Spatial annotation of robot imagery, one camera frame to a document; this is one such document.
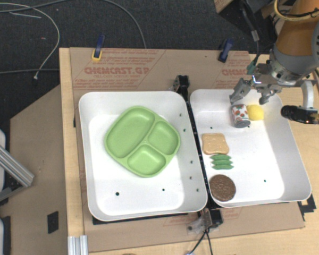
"yellow cable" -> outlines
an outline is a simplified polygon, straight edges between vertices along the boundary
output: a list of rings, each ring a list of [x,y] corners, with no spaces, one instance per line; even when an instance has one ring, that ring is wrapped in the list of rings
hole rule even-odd
[[[292,22],[301,21],[301,20],[307,20],[309,18],[314,18],[314,17],[319,15],[319,11],[316,11],[314,13],[310,13],[310,14],[308,14],[306,16],[300,16],[300,17],[287,17],[287,16],[284,16],[278,10],[278,0],[274,1],[274,11],[275,11],[276,15],[279,16],[281,19],[283,19],[285,21],[292,21]]]

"chocolate cookie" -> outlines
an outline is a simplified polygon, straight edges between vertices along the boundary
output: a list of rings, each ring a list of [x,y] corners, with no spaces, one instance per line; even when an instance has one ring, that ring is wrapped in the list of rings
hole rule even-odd
[[[213,176],[209,180],[209,188],[213,197],[222,202],[231,200],[236,193],[233,180],[225,175]]]

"white cable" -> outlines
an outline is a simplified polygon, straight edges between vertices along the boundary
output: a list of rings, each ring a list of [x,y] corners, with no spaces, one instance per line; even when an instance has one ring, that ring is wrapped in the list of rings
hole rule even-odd
[[[0,5],[13,5],[13,6],[20,6],[20,7],[29,7],[29,6],[26,6],[26,5],[20,5],[20,4],[14,4],[14,3],[5,3],[5,2],[0,2]],[[50,19],[50,21],[52,22],[52,24],[54,25],[55,29],[57,30],[57,34],[58,34],[58,40],[57,40],[57,43],[56,45],[54,46],[53,50],[51,51],[51,53],[46,57],[46,59],[43,61],[43,63],[41,64],[41,66],[39,67],[39,70],[41,68],[43,68],[44,64],[48,61],[48,59],[52,56],[52,54],[56,51],[58,45],[59,45],[59,42],[60,42],[60,32],[59,32],[59,28],[57,26],[57,24],[54,22],[54,20],[49,16],[47,15],[45,12],[41,11],[41,10],[38,10],[36,8],[33,8],[33,10],[43,14],[44,16],[46,16],[47,18]],[[32,16],[29,16],[29,15],[23,15],[23,14],[19,14],[19,16],[28,16],[28,17],[32,17]],[[37,71],[37,73],[34,75],[34,79],[38,79],[38,74],[39,74],[39,70]]]

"wooden table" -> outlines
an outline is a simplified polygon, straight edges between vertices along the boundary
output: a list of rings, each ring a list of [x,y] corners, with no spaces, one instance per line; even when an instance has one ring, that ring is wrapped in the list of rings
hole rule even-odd
[[[64,161],[66,183],[66,207],[68,236],[85,234],[81,204],[77,139],[73,127],[74,104],[70,49],[60,48],[60,75],[64,133]],[[302,102],[300,89],[285,89],[279,94],[284,105]],[[315,108],[319,109],[319,92],[315,90]],[[317,209],[305,215],[305,228],[212,239],[214,254],[319,254],[319,125],[304,125],[290,122],[297,146],[305,164]],[[145,246],[125,250],[95,252],[91,254],[186,254],[195,242],[180,242],[156,246]],[[207,241],[202,241],[195,255],[209,254]]]

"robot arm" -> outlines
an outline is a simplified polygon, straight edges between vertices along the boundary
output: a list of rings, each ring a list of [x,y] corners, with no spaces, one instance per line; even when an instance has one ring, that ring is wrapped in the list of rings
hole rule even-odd
[[[296,0],[288,14],[281,14],[275,0],[276,14],[285,20],[270,59],[256,64],[256,57],[247,67],[250,80],[240,79],[230,95],[230,103],[245,97],[254,88],[261,93],[261,105],[283,88],[301,87],[302,107],[284,106],[281,115],[302,123],[319,124],[313,108],[313,85],[316,80],[304,79],[319,67],[319,0]]]

